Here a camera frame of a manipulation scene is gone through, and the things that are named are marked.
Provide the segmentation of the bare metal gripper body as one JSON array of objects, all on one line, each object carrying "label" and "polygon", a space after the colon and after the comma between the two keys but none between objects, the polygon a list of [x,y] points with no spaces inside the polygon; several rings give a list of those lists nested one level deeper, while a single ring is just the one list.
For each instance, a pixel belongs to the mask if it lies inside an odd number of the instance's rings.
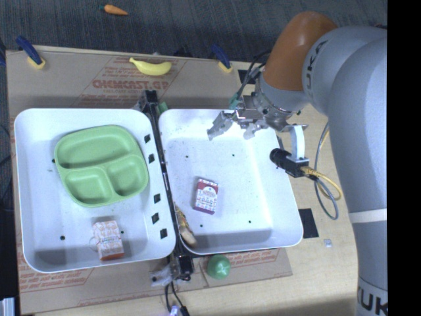
[{"label": "bare metal gripper body", "polygon": [[252,92],[234,95],[235,119],[249,128],[272,128],[282,132],[287,120],[299,112],[298,92]]}]

